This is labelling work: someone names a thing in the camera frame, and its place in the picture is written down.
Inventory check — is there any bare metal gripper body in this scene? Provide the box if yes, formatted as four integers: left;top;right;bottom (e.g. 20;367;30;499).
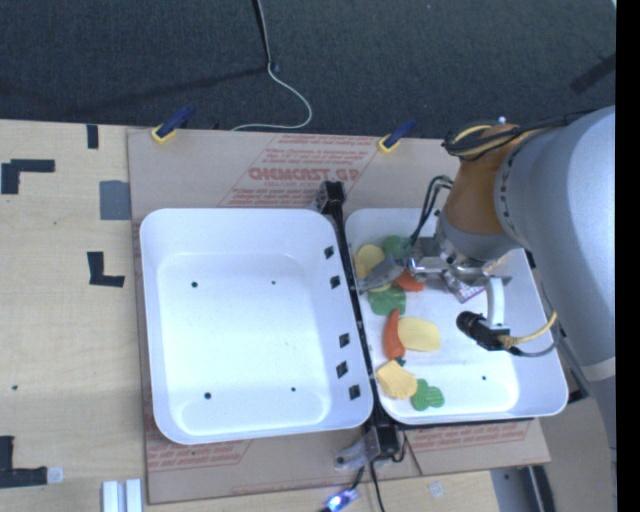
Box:
406;237;512;304

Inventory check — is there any brown cardboard board red print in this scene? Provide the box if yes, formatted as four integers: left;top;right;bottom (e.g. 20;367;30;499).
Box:
125;127;551;505

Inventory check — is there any yellow ridged toy piece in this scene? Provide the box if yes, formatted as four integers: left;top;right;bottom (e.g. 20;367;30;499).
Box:
375;358;419;400

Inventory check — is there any thin black rod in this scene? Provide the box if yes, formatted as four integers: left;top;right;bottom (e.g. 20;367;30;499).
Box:
331;198;389;432

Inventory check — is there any yellow toy crisp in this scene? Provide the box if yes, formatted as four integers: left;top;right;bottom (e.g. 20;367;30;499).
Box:
397;316;442;353
354;243;387;294

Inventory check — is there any black cylinder on white bracket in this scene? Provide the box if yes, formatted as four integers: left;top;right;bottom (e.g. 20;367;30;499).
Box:
455;276;512;352

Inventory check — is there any orange toy carrot piece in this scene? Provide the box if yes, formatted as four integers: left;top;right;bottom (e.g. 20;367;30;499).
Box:
394;269;426;293

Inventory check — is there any green toy leaf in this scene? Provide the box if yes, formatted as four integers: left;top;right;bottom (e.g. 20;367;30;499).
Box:
381;234;414;261

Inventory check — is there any green toy broccoli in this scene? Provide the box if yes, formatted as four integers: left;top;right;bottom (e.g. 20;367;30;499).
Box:
409;378;446;412

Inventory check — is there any green toy lettuce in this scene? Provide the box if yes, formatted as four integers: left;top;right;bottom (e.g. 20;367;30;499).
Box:
368;285;407;317

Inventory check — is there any white plastic tray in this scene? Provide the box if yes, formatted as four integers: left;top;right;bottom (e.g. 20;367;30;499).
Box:
344;207;570;426
138;207;375;446

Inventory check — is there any black block with wires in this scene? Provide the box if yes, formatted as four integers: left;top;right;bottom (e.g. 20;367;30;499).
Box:
372;422;402;460
318;179;348;216

